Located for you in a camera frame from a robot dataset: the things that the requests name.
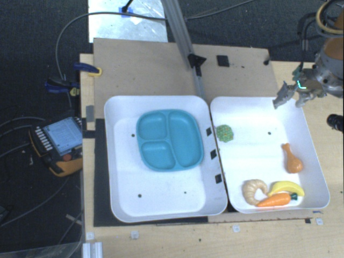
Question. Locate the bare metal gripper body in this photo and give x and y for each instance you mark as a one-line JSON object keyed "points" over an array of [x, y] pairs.
{"points": [[328, 83]]}

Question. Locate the brown cardboard board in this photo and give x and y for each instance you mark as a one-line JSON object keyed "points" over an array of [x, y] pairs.
{"points": [[139, 68]]}

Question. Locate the orange carrot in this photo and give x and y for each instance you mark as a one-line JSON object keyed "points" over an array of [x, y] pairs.
{"points": [[276, 200]]}

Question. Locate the blue divided plate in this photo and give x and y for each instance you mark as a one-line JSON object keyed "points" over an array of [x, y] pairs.
{"points": [[182, 133]]}

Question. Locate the orange chicken drumstick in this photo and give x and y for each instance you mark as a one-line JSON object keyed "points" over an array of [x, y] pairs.
{"points": [[293, 164]]}

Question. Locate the green broccoli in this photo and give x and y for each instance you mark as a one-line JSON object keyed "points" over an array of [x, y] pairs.
{"points": [[224, 133]]}

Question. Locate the yellow banana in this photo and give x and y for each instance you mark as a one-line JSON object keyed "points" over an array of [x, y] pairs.
{"points": [[286, 186]]}

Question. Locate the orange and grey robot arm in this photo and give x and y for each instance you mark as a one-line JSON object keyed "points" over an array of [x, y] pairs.
{"points": [[334, 48]]}

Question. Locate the white plastic tray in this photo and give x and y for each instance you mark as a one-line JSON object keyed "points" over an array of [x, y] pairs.
{"points": [[161, 192], [255, 160]]}

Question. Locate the beige croissant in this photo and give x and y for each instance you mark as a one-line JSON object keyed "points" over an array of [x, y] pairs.
{"points": [[251, 188]]}

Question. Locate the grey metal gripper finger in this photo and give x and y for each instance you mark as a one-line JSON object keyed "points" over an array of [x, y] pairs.
{"points": [[302, 99], [281, 97]]}

